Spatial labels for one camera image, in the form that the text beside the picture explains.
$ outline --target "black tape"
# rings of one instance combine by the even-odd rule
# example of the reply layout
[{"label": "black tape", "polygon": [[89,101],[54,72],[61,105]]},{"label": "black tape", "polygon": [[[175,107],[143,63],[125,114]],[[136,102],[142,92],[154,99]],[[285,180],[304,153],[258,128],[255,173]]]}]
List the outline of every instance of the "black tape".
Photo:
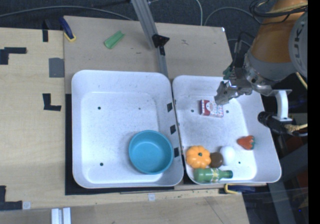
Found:
[{"label": "black tape", "polygon": [[11,54],[26,54],[27,48],[11,48],[11,47],[5,47],[5,51]]},{"label": "black tape", "polygon": [[0,65],[7,65],[9,63],[9,54],[26,54],[27,48],[11,48],[5,47],[0,50]]},{"label": "black tape", "polygon": [[22,201],[17,202],[6,202],[5,196],[6,186],[0,186],[0,210],[20,210],[22,209]]},{"label": "black tape", "polygon": [[172,110],[172,103],[168,103],[166,105],[168,112],[170,112]]},{"label": "black tape", "polygon": [[177,157],[177,156],[179,156],[179,148],[178,147],[176,147],[176,148],[174,148],[173,149],[174,150],[174,157]]},{"label": "black tape", "polygon": [[42,94],[43,102],[44,102],[44,110],[51,110],[51,111],[61,111],[61,106],[53,106],[51,105],[51,94],[46,93]]},{"label": "black tape", "polygon": [[43,42],[48,42],[49,41],[48,30],[42,30],[42,41]]},{"label": "black tape", "polygon": [[9,62],[9,54],[5,50],[0,50],[0,65],[7,65]]},{"label": "black tape", "polygon": [[171,132],[171,134],[174,134],[175,131],[176,131],[176,126],[175,126],[175,125],[172,125],[172,126],[170,127],[170,132]]}]

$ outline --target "green bottle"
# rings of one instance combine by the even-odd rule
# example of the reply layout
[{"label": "green bottle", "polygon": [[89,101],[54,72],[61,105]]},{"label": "green bottle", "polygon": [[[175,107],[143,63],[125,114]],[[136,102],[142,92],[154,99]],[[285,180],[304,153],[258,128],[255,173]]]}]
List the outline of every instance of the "green bottle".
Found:
[{"label": "green bottle", "polygon": [[232,178],[231,170],[220,170],[218,168],[195,169],[193,171],[194,179],[197,182],[217,182],[222,178]]}]

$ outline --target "black clamp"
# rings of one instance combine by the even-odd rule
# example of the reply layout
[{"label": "black clamp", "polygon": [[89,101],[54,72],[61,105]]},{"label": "black clamp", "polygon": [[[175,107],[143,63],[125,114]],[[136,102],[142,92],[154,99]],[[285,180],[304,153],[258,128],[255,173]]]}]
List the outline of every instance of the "black clamp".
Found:
[{"label": "black clamp", "polygon": [[165,36],[161,36],[159,34],[155,34],[152,36],[152,40],[153,40],[153,44],[156,48],[159,47],[160,49],[160,54],[165,56],[166,53],[165,53],[165,44],[170,40],[170,38],[168,37],[165,37]]}]

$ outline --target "blue bowl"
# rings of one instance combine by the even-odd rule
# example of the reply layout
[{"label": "blue bowl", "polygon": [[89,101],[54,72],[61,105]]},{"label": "blue bowl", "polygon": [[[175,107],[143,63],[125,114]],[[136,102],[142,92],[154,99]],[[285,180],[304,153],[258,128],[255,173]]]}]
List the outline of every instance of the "blue bowl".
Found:
[{"label": "blue bowl", "polygon": [[172,164],[174,152],[170,141],[154,130],[137,133],[129,144],[129,158],[145,174],[159,174]]}]

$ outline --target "metal rod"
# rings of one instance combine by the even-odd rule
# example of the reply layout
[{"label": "metal rod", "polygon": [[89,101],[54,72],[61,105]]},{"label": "metal rod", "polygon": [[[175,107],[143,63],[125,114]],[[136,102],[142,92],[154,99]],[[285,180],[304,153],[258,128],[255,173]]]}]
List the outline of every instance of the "metal rod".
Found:
[{"label": "metal rod", "polygon": [[[149,44],[149,47],[154,49],[155,46],[153,44],[152,36],[158,34],[154,19],[152,17],[149,5],[147,0],[131,0],[133,7],[135,8],[135,13],[141,23],[143,32],[145,33],[145,37]],[[156,55],[158,59],[158,69],[159,71],[168,76],[167,64],[165,61],[165,56],[160,54],[159,47],[156,48]]]}]

